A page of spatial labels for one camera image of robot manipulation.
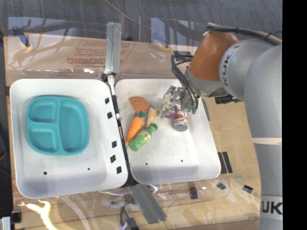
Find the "green toy bottle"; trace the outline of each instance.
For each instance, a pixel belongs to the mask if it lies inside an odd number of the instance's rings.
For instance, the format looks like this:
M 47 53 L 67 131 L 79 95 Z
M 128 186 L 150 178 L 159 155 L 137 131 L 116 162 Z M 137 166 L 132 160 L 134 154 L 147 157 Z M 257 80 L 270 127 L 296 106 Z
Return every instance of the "green toy bottle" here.
M 138 151 L 149 141 L 153 132 L 155 132 L 157 129 L 158 126 L 156 124 L 151 124 L 149 128 L 143 129 L 139 134 L 136 135 L 135 138 L 129 142 L 129 147 L 134 151 Z

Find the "kuka logo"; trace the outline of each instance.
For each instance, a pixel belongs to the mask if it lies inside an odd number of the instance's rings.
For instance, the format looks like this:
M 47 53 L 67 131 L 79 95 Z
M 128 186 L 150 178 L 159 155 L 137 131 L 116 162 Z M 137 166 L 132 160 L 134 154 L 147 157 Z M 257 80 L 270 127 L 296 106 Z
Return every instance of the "kuka logo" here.
M 273 201 L 261 201 L 260 211 L 262 213 L 277 213 L 278 215 L 282 215 L 282 209 L 280 208 L 282 205 L 282 202 L 276 203 Z
M 224 85 L 226 85 L 226 86 L 228 86 L 226 74 L 227 74 L 227 67 L 228 67 L 229 59 L 230 59 L 230 57 L 234 54 L 235 50 L 236 50 L 237 48 L 239 48 L 239 47 L 240 47 L 240 45 L 233 47 L 232 50 L 230 51 L 230 53 L 227 54 L 226 60 L 224 61 L 224 64 L 223 64 L 223 68 L 224 68 L 224 69 L 223 69 L 222 74 L 223 74 L 223 83 L 224 83 Z

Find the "teal plate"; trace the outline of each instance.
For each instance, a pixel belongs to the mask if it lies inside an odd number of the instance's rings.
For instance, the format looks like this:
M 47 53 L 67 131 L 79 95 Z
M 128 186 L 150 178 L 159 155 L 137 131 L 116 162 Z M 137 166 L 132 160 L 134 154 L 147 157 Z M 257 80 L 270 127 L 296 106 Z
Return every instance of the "teal plate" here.
M 46 95 L 33 99 L 27 108 L 26 132 L 30 146 L 48 155 L 74 155 L 89 142 L 89 121 L 78 100 Z

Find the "toy soda can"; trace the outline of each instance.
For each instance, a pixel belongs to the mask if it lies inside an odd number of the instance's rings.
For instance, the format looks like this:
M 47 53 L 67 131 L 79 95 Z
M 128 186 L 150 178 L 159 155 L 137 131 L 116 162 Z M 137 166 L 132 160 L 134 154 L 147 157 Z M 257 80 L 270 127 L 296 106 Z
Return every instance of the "toy soda can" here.
M 174 117 L 174 129 L 177 131 L 185 131 L 188 129 L 187 112 L 178 110 Z

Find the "toy carrot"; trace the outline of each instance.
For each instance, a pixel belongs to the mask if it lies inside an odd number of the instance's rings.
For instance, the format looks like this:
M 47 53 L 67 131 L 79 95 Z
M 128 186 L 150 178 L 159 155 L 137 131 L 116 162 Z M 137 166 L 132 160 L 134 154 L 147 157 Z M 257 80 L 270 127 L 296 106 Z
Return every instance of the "toy carrot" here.
M 127 133 L 127 139 L 126 139 L 127 145 L 138 134 L 139 130 L 143 125 L 142 117 L 145 117 L 145 115 L 146 114 L 144 112 L 140 112 L 140 114 L 132 120 Z

